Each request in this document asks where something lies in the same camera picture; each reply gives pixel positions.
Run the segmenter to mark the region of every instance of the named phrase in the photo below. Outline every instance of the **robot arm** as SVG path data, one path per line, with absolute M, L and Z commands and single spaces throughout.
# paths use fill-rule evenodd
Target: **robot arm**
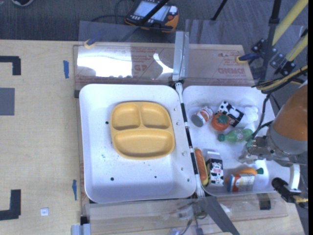
M 239 160 L 253 163 L 257 159 L 275 160 L 292 166 L 292 156 L 308 151 L 308 84 L 302 85 L 281 108 L 266 136 L 256 137 L 246 146 Z

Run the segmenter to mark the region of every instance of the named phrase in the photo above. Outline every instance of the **electronic device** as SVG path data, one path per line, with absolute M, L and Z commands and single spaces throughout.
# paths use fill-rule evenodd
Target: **electronic device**
M 143 22 L 145 16 L 160 2 L 160 0 L 136 0 L 125 17 L 125 23 L 141 26 L 144 29 L 156 28 L 160 29 L 162 32 L 174 31 L 179 20 L 179 11 L 174 4 L 165 3 L 155 14 L 147 19 L 146 22 Z

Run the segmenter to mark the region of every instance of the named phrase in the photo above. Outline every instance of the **device screen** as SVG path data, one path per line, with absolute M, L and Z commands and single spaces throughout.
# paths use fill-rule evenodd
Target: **device screen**
M 134 15 L 145 17 L 157 4 L 155 2 L 148 2 L 148 1 L 141 1 L 138 8 L 134 12 Z M 163 21 L 166 14 L 170 10 L 170 6 L 163 6 L 160 8 L 152 17 L 151 19 Z

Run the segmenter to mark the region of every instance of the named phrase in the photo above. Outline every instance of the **toy can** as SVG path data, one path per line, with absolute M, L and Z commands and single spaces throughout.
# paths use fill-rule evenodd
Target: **toy can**
M 204 126 L 213 117 L 211 108 L 204 106 L 191 116 L 191 121 L 197 127 Z
M 255 176 L 252 173 L 235 173 L 229 177 L 227 191 L 248 191 L 252 190 Z

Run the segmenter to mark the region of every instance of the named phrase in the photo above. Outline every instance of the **yellow pole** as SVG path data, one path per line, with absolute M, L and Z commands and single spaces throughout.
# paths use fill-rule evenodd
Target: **yellow pole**
M 293 61 L 297 55 L 308 45 L 309 34 L 306 34 L 301 43 L 294 47 L 287 55 L 288 61 Z
M 277 41 L 281 38 L 281 36 L 288 29 L 290 24 L 296 19 L 296 17 L 300 14 L 300 12 L 307 6 L 309 0 L 298 0 L 297 3 L 293 6 L 293 8 L 289 11 L 287 16 L 281 21 L 278 27 L 275 30 L 275 35 L 273 39 L 272 45 L 275 45 Z

